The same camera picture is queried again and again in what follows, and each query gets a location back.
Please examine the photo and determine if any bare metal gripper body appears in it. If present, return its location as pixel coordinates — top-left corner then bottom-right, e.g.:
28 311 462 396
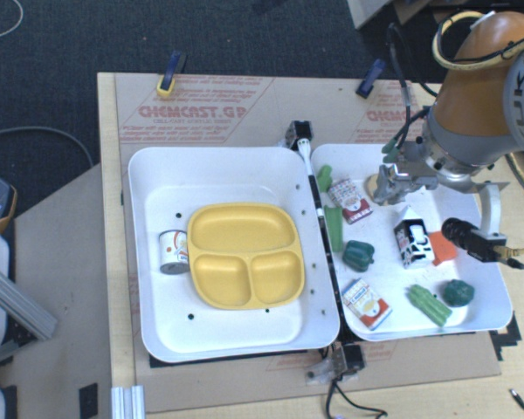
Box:
390 140 482 192

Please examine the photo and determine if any red and white carton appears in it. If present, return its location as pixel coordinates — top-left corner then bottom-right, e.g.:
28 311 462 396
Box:
327 178 375 225

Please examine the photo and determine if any black and white milk carton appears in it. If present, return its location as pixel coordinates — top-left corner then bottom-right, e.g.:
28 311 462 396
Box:
393 206 436 270

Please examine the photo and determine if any small green toy vegetable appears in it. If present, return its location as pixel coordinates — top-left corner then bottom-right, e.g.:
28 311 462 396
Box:
316 164 334 191

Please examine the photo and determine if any long green toy vegetable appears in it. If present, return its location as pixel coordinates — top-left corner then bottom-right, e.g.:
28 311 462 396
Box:
323 205 345 253

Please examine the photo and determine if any thin black and white rod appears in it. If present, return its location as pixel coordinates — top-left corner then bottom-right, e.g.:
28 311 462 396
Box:
297 139 347 345

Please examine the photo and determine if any orange cube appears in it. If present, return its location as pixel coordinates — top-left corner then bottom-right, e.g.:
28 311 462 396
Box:
427 230 459 266

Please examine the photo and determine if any green toy bell pepper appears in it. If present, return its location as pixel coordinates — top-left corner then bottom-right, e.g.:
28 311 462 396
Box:
341 239 376 272

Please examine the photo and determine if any white plastic tray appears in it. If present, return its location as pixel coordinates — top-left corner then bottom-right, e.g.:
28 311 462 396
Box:
128 146 341 363
309 143 514 343

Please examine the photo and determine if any dark green toy pepper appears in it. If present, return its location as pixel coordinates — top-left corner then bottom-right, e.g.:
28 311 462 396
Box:
443 278 476 308

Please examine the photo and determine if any orange and white carton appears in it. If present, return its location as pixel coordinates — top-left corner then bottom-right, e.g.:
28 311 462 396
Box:
341 278 393 332

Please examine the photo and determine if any green toy asparagus bunch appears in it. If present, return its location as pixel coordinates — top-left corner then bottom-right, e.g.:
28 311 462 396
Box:
408 284 453 327

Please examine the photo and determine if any brown cardboard board red print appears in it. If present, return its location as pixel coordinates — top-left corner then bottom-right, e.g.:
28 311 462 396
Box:
113 72 503 414

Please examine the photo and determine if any yellow divided plate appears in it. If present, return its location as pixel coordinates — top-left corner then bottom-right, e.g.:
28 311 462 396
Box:
186 202 307 310

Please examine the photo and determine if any small white can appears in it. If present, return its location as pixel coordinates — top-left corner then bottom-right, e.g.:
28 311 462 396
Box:
158 229 190 275

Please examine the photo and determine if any black cylinder on white bracket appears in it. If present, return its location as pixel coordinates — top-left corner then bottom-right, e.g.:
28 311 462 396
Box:
440 181 513 264

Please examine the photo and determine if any black block with thin wires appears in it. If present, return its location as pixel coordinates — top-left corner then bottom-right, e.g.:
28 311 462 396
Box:
283 120 314 150
305 342 366 386

